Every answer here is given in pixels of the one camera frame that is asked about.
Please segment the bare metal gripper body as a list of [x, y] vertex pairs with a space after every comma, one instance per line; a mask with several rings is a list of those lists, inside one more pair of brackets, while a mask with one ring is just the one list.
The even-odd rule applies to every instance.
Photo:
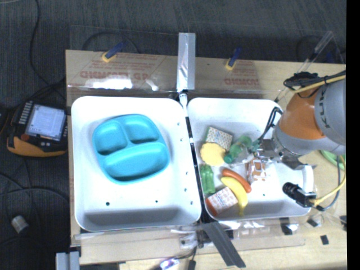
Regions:
[[256, 151], [257, 158], [261, 160], [281, 161], [284, 149], [273, 139], [262, 139]]

